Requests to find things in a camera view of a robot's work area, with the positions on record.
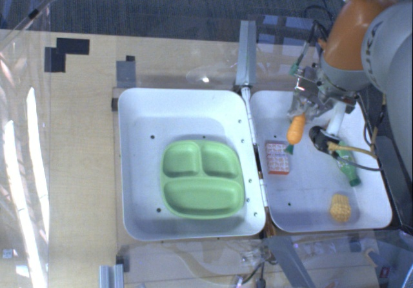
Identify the green plastic bottle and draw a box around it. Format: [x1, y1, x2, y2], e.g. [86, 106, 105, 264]
[334, 140, 362, 188]

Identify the yellow corn cob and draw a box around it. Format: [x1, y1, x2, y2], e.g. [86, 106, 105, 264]
[329, 193, 352, 224]

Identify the black cylinder on white bracket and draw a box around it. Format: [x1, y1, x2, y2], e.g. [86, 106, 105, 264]
[308, 101, 348, 154]

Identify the thin black and white rod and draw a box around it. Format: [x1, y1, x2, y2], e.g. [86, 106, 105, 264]
[240, 85, 269, 209]

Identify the orange and white carton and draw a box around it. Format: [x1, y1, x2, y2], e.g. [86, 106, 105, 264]
[265, 141, 292, 176]

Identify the green divided plate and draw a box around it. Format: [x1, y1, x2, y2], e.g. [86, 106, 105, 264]
[159, 139, 245, 220]

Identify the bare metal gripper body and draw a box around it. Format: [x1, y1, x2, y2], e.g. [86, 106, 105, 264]
[293, 65, 356, 115]

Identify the white plastic tray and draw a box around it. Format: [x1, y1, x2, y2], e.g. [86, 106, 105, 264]
[249, 89, 394, 234]
[117, 87, 267, 242]

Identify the orange carrot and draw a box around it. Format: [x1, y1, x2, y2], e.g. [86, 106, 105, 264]
[283, 112, 307, 156]

